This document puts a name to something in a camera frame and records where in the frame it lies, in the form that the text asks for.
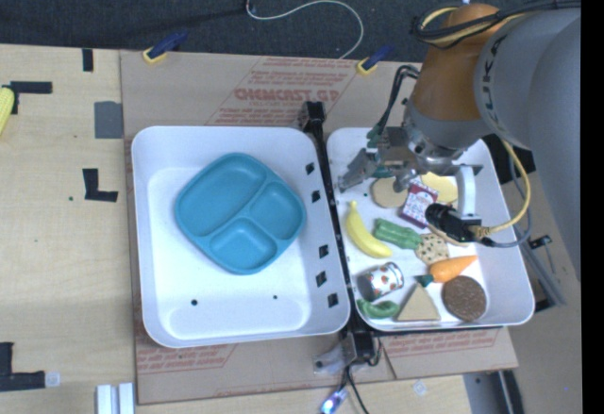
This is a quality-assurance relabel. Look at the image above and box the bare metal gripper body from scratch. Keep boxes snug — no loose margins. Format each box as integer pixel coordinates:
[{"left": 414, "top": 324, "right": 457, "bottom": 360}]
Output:
[{"left": 376, "top": 124, "right": 474, "bottom": 178}]

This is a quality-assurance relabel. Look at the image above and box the tan round bread slice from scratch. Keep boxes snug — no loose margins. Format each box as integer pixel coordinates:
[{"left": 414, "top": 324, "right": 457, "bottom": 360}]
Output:
[{"left": 369, "top": 175, "right": 410, "bottom": 209}]

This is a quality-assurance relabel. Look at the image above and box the thin black rod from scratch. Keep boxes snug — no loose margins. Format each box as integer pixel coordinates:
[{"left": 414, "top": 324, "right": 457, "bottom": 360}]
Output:
[{"left": 309, "top": 118, "right": 362, "bottom": 342}]

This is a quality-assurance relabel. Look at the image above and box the yellow round slice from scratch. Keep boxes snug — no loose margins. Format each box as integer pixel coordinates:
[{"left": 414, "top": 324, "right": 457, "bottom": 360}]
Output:
[{"left": 419, "top": 171, "right": 460, "bottom": 206}]

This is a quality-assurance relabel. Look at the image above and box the yellow banana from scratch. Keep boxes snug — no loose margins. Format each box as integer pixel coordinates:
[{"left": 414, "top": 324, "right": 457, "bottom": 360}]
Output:
[{"left": 344, "top": 199, "right": 394, "bottom": 259}]

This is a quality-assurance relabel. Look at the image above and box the tan chocolate chip biscuit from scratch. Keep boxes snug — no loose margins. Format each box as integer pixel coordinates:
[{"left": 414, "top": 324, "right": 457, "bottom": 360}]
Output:
[{"left": 414, "top": 232, "right": 451, "bottom": 266}]

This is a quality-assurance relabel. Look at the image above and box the orange carrot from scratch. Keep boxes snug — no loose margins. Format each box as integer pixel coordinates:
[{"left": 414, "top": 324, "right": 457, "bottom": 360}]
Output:
[{"left": 414, "top": 254, "right": 479, "bottom": 288}]

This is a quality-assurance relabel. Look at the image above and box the white can strawberry print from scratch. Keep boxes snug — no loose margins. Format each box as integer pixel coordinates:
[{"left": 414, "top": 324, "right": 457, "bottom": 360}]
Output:
[{"left": 361, "top": 260, "right": 406, "bottom": 303}]

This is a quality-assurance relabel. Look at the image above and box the blue divided plate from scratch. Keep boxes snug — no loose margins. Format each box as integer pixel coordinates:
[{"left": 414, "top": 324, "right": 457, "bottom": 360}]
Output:
[{"left": 173, "top": 151, "right": 308, "bottom": 276}]

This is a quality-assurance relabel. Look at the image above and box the tan triangular wedge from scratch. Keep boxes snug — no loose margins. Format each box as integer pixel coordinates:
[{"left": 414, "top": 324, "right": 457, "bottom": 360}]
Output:
[{"left": 395, "top": 282, "right": 443, "bottom": 323}]

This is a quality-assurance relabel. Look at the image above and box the brown round biscuit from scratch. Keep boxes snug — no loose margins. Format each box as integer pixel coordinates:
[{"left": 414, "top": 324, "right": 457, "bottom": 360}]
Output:
[{"left": 441, "top": 274, "right": 488, "bottom": 323}]

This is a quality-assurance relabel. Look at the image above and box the green curved pepper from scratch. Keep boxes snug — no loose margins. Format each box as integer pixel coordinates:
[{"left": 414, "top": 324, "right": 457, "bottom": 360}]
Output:
[{"left": 356, "top": 297, "right": 401, "bottom": 321}]

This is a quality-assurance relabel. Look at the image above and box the white plastic tray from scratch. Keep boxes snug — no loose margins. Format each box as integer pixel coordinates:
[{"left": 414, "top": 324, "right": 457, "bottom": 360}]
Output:
[
  {"left": 325, "top": 126, "right": 537, "bottom": 333},
  {"left": 130, "top": 124, "right": 352, "bottom": 350}
]

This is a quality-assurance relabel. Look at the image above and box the brown cardboard board red print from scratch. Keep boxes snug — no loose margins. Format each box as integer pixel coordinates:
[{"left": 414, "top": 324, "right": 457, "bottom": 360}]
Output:
[{"left": 118, "top": 48, "right": 520, "bottom": 406}]

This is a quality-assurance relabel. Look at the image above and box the yellow corn cob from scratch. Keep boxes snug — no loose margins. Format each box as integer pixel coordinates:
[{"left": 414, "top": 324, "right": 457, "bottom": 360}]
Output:
[{"left": 0, "top": 86, "right": 17, "bottom": 138}]

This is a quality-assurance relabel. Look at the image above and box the black cylinder on white bracket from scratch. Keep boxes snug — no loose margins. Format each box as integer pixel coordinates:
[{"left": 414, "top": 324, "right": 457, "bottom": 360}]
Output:
[{"left": 424, "top": 164, "right": 485, "bottom": 244}]

